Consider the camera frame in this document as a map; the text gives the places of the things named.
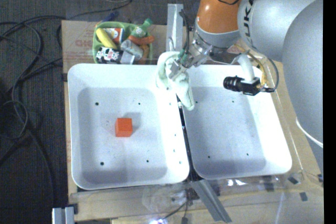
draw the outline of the white cloth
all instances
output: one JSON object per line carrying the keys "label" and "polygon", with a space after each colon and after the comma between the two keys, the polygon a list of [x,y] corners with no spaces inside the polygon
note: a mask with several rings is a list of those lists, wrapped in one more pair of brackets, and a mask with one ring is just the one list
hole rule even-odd
{"label": "white cloth", "polygon": [[195,101],[190,87],[190,78],[186,71],[180,73],[174,80],[169,78],[170,68],[174,60],[178,58],[178,51],[167,51],[159,56],[157,63],[156,86],[167,91],[174,91],[182,104],[193,110]]}

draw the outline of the white plastic tray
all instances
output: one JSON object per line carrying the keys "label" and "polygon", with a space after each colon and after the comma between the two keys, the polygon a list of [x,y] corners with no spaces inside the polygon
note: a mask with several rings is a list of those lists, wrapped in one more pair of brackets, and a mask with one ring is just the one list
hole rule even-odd
{"label": "white plastic tray", "polygon": [[[68,72],[71,169],[87,190],[172,184],[189,174],[176,95],[155,85],[156,66],[81,63]],[[116,137],[132,118],[131,137]]]}
{"label": "white plastic tray", "polygon": [[[254,69],[260,77],[260,70]],[[286,173],[292,159],[269,93],[243,95],[223,88],[241,66],[201,65],[188,70],[193,111],[184,110],[191,156],[205,179]]]}

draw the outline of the black floor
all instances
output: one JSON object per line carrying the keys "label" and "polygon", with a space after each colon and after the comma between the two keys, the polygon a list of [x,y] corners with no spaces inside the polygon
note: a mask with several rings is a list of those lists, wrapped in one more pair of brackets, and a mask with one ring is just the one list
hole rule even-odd
{"label": "black floor", "polygon": [[[193,20],[198,2],[133,0],[118,9],[116,20],[140,24],[150,17],[155,24],[166,24],[168,3],[183,3]],[[61,17],[97,22],[109,14],[109,9],[124,4],[105,0],[0,0],[0,223],[51,223],[52,207],[67,205],[64,90],[61,67],[57,66],[61,61],[28,75],[61,57],[57,38]],[[14,99],[10,96],[13,86]],[[24,108],[28,114],[25,128]]]}

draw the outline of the green bowl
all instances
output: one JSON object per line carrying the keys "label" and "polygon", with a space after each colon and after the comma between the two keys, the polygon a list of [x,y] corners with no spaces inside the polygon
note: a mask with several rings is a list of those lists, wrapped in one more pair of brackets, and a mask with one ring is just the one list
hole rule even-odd
{"label": "green bowl", "polygon": [[[124,29],[124,39],[127,39],[128,36],[131,34],[131,32],[137,27],[138,25],[135,24],[128,24],[128,23],[120,23],[120,22],[103,22],[99,23],[96,28],[94,29],[93,33],[93,43],[92,43],[92,54],[93,54],[93,60],[95,63],[98,63],[96,60],[96,54],[98,52],[98,49],[100,47],[103,47],[104,45],[99,41],[97,35],[96,35],[96,30],[97,28],[123,28]],[[148,59],[151,60],[153,59],[153,49],[152,49],[152,44],[149,45],[149,54],[148,54]]]}

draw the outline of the green bottle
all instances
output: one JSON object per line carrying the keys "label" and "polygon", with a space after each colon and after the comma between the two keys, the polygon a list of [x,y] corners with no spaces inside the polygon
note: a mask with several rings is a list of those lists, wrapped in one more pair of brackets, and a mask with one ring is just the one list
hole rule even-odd
{"label": "green bottle", "polygon": [[131,32],[131,36],[142,38],[147,33],[147,28],[153,24],[152,20],[147,18],[142,25],[136,26],[136,28]]}

